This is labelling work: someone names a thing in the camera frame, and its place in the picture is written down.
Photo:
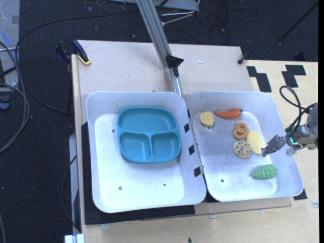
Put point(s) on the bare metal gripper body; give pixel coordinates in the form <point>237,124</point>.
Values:
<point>307,133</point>

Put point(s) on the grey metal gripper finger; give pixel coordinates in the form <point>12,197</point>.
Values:
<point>277,141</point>
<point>268,151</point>

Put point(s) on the yellow oval toy food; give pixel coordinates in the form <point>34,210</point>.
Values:
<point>255,142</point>

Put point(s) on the green toy grapes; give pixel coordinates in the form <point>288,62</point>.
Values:
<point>264,172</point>

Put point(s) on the beige toy biscuit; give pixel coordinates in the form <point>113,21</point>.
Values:
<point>242,149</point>

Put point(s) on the orange toy pretzel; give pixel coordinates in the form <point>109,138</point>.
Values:
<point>239,135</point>

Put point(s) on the white plastic tray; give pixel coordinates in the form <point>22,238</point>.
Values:
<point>141,186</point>
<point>227,186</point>

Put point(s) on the orange toy carrot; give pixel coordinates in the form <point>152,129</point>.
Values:
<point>227,114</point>

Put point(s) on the yellow toy pepper piece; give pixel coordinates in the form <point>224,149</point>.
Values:
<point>207,118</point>

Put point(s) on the thin black and white rod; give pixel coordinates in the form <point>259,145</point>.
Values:
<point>178,85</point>

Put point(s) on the blue divided plate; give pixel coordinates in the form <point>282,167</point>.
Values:
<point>136,125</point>

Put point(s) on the pale wood board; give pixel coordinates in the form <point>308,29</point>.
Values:
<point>121,67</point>

